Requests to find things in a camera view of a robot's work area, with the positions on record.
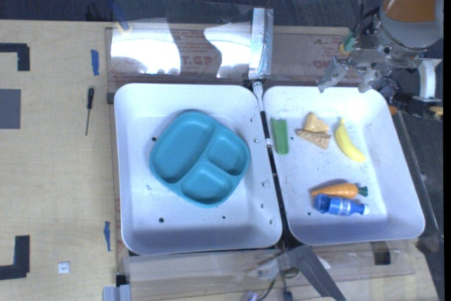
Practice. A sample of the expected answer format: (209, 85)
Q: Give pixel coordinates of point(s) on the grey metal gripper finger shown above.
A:
(332, 75)
(367, 81)

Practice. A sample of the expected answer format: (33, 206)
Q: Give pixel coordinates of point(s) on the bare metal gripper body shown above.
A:
(373, 51)

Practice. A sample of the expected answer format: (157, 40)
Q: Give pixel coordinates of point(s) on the yellow cheese wedge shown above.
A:
(315, 123)

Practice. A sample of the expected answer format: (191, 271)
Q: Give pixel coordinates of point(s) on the tan waffle cracker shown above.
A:
(317, 140)

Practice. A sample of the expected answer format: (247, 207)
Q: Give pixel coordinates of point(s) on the yellow banana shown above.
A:
(347, 144)

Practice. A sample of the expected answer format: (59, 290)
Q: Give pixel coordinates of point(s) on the green celery stick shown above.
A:
(280, 135)

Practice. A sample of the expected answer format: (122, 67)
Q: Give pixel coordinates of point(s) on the orange carrot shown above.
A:
(338, 190)

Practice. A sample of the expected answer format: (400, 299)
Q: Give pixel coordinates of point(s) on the white plastic tray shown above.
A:
(387, 194)
(141, 204)

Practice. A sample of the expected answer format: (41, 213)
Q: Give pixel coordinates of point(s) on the blue plastic bottle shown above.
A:
(338, 206)

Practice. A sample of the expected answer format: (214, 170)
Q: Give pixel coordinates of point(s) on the blue divided plate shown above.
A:
(199, 158)

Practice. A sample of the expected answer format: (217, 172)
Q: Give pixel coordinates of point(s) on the black screwdriver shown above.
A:
(89, 105)

